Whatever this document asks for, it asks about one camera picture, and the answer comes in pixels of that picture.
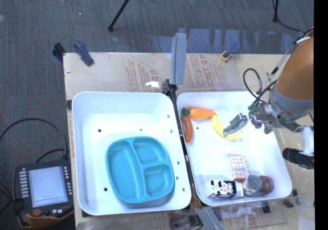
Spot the black and white carton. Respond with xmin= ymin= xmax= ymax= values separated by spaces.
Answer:
xmin=206 ymin=179 xmax=244 ymax=199

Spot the black cylinder on white bracket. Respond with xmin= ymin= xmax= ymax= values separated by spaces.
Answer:
xmin=282 ymin=126 xmax=315 ymax=170

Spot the blue divided plate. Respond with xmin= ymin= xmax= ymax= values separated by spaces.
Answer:
xmin=105 ymin=136 xmax=176 ymax=205

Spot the orange carrot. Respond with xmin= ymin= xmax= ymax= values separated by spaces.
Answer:
xmin=181 ymin=107 xmax=217 ymax=120

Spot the brown cardboard board red print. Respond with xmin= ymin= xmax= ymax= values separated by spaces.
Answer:
xmin=63 ymin=52 xmax=315 ymax=230

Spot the small white can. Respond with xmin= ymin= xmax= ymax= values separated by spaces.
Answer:
xmin=241 ymin=174 xmax=263 ymax=197

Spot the orange sausage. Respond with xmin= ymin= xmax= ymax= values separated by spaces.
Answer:
xmin=180 ymin=115 xmax=194 ymax=143

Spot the white plastic tray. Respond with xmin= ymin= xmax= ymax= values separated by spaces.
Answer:
xmin=176 ymin=91 xmax=293 ymax=207
xmin=71 ymin=91 xmax=192 ymax=216

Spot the orange and white carton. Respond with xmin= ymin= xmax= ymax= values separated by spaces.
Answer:
xmin=229 ymin=155 xmax=250 ymax=183

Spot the yellow banana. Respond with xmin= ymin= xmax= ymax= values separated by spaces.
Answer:
xmin=211 ymin=115 xmax=242 ymax=141

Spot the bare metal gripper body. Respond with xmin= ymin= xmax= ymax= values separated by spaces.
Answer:
xmin=248 ymin=102 xmax=283 ymax=135

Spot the brown doughnut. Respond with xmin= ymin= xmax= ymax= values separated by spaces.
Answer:
xmin=258 ymin=175 xmax=275 ymax=194

